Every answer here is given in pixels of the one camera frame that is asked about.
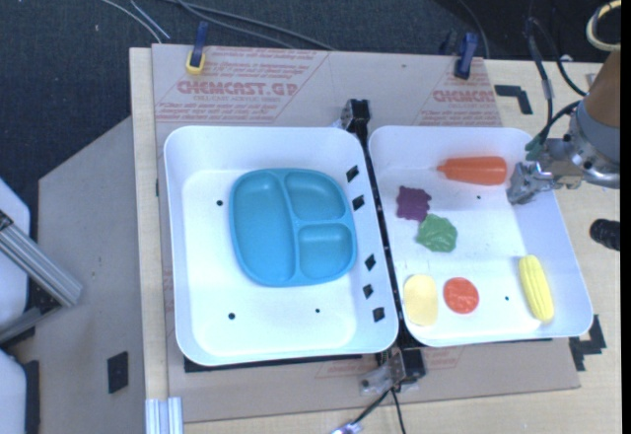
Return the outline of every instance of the red circle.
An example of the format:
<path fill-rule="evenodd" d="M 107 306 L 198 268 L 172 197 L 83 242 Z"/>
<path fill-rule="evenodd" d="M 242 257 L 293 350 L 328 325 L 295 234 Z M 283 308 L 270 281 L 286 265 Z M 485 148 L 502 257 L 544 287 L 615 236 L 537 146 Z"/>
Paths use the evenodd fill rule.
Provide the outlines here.
<path fill-rule="evenodd" d="M 466 278 L 452 278 L 443 288 L 445 302 L 456 313 L 467 314 L 477 308 L 480 295 L 475 285 Z"/>

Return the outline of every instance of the purple object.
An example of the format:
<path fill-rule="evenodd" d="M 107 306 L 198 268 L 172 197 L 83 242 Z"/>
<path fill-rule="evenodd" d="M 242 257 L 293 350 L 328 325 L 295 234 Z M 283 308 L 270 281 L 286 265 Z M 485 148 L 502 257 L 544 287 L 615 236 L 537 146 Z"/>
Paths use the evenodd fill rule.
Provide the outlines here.
<path fill-rule="evenodd" d="M 422 188 L 400 186 L 396 197 L 396 216 L 407 220 L 423 222 L 430 210 L 432 196 Z"/>

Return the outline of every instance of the blue plate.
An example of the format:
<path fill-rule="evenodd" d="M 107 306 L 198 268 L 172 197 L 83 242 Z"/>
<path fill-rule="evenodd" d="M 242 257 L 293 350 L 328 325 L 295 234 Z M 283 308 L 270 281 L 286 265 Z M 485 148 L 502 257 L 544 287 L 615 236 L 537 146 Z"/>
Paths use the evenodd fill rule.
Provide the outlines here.
<path fill-rule="evenodd" d="M 232 187 L 229 209 L 237 261 L 262 285 L 315 285 L 339 278 L 355 263 L 357 240 L 348 200 L 324 173 L 246 173 Z"/>

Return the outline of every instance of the blue clamp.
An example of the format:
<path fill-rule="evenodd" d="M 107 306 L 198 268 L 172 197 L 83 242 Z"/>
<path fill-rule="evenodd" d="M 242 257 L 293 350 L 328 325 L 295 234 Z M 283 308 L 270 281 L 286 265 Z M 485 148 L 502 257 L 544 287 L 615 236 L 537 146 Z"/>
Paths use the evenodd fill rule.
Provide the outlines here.
<path fill-rule="evenodd" d="M 463 80 L 468 80 L 471 73 L 471 60 L 473 59 L 473 54 L 475 53 L 476 48 L 477 34 L 467 33 L 464 35 L 464 38 L 460 42 L 460 50 L 458 51 L 460 59 L 456 61 L 454 76 L 462 78 Z"/>
<path fill-rule="evenodd" d="M 206 35 L 208 34 L 208 22 L 200 22 L 197 28 L 197 36 L 195 38 L 195 46 L 193 50 L 188 53 L 186 59 L 186 71 L 191 75 L 201 74 L 204 69 L 204 62 L 206 62 L 206 55 L 204 54 L 204 45 L 206 44 Z"/>

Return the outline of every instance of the black fabric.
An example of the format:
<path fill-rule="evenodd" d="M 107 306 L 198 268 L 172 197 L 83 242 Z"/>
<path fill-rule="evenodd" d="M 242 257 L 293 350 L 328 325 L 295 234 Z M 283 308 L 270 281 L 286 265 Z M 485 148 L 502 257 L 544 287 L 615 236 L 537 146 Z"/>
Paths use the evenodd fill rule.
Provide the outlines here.
<path fill-rule="evenodd" d="M 137 14 L 130 0 L 111 1 Z M 194 43 L 199 19 L 174 5 L 134 1 L 171 36 L 169 42 Z M 432 54 L 450 31 L 458 39 L 476 31 L 455 0 L 187 1 L 298 31 L 339 50 Z M 529 0 L 463 1 L 479 18 L 492 58 L 528 59 L 523 29 Z M 588 44 L 584 28 L 603 1 L 537 0 L 534 13 L 550 27 L 561 53 L 601 62 L 605 54 Z M 314 48 L 290 36 L 280 39 Z M 98 0 L 0 0 L 0 178 L 32 198 L 37 180 L 129 116 L 128 50 L 152 42 L 139 24 Z M 213 26 L 208 43 L 275 46 Z M 551 56 L 545 46 L 541 51 Z M 476 54 L 485 55 L 481 44 Z"/>

